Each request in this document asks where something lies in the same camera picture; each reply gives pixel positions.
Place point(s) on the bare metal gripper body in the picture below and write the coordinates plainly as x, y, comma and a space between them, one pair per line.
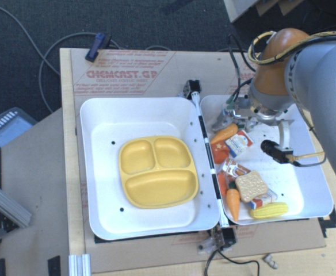
264, 116

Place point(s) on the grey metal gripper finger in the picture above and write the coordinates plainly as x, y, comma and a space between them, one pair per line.
221, 123
247, 124

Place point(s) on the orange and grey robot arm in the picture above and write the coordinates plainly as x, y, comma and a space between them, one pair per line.
314, 96

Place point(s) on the orange carrot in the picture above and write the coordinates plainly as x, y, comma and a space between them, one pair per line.
233, 203
225, 132

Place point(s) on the white carton with blue print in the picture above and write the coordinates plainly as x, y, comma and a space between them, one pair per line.
238, 144

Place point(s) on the red packet with yellow stars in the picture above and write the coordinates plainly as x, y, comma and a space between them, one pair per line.
219, 152

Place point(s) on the thin black and white rod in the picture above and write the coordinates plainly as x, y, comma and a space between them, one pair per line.
209, 157

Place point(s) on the orange rounded toy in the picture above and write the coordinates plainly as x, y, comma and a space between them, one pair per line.
222, 184

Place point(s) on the beige bread slice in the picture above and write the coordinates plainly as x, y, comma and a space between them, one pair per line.
251, 186

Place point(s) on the white plastic tray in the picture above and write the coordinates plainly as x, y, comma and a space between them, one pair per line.
297, 183
104, 165

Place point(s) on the white orange and blue carton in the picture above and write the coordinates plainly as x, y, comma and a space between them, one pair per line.
267, 200

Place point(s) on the yellow corn cob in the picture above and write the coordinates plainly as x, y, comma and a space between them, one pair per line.
269, 210

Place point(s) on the yellow divided plate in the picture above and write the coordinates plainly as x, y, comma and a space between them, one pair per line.
159, 188

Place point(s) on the brown cardboard board red print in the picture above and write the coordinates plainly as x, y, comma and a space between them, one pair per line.
122, 76

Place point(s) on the black cylinder on white bracket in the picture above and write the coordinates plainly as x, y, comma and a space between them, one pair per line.
275, 151

